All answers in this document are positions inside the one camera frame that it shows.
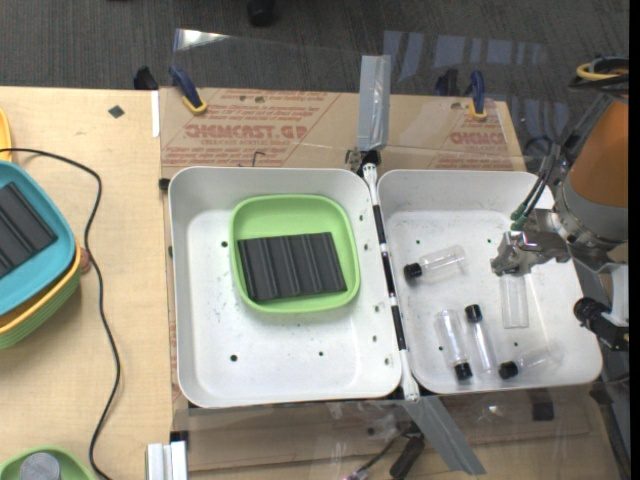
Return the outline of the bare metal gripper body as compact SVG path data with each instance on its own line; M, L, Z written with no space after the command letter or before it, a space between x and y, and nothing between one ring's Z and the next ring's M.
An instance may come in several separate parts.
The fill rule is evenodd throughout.
M536 208L523 224L521 249L538 251L541 257L539 264L551 260L566 263L571 258L566 237L561 233L557 217L552 210Z

